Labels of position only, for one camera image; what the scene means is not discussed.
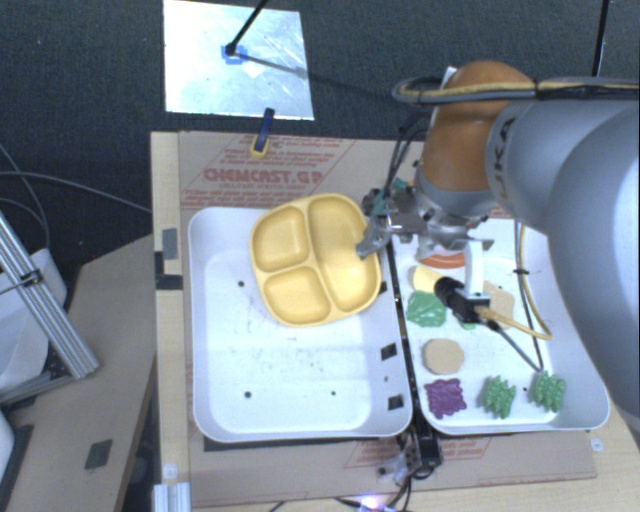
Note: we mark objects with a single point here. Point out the yellow divided plate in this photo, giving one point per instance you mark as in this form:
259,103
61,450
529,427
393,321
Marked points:
320,260

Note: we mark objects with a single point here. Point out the brown cardboard board red print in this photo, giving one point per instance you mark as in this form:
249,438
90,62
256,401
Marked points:
300,160

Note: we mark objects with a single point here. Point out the yellow cheese wedge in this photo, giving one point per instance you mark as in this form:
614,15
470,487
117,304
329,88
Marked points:
424,277

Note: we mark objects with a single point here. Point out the orange and white slice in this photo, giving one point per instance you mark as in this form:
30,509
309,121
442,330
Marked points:
440,260

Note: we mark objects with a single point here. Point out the green broccoli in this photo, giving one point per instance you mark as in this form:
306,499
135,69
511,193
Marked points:
549,391
498,397

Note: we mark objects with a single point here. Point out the green lettuce leaf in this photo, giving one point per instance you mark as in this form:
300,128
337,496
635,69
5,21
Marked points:
425,310

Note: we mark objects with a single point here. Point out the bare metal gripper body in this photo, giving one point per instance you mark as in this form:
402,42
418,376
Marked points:
440,231

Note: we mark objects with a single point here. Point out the purple grapes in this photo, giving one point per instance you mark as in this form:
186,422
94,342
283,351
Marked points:
445,397

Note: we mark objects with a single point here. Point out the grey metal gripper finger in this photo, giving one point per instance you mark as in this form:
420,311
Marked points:
374,239

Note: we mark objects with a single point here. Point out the tan bread slice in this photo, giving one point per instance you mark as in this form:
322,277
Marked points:
502,300

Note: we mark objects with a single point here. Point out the black cylinder on white bracket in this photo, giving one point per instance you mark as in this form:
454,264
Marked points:
467,302

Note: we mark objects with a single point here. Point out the round tan biscuit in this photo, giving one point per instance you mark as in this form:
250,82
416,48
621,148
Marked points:
442,356

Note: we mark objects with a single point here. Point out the thin black rod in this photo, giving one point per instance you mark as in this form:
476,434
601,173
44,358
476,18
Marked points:
406,345

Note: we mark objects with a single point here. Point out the white plastic tray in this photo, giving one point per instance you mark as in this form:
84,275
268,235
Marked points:
300,380
495,350

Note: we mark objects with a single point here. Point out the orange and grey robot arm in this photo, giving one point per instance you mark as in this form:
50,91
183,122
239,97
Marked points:
565,190

